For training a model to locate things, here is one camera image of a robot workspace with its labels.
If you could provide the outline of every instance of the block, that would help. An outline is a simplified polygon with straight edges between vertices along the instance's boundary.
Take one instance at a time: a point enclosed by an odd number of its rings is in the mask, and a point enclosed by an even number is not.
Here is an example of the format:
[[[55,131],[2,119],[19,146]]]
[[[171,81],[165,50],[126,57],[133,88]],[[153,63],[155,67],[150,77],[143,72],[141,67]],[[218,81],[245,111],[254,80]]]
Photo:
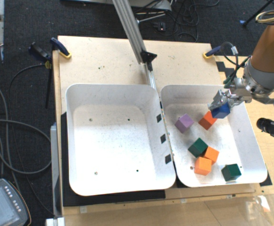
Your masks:
[[[226,103],[221,107],[214,109],[211,114],[213,118],[223,119],[230,114],[230,107],[228,103]]]
[[[211,160],[204,157],[199,157],[195,161],[194,173],[206,176],[210,172],[211,172]]]
[[[192,118],[190,118],[188,114],[185,114],[180,117],[174,125],[181,133],[184,133],[193,123]]]
[[[199,157],[207,149],[208,145],[201,139],[198,138],[189,148],[188,151],[191,152],[195,157]]]
[[[209,130],[209,128],[216,122],[217,118],[213,118],[211,111],[208,111],[204,117],[199,121],[199,124],[204,127],[206,130]]]
[[[218,150],[208,146],[203,157],[210,159],[213,165],[214,163],[216,163],[219,153],[220,152]]]
[[[223,177],[225,181],[232,181],[236,180],[238,177],[241,176],[240,168],[237,164],[226,165],[222,169]]]

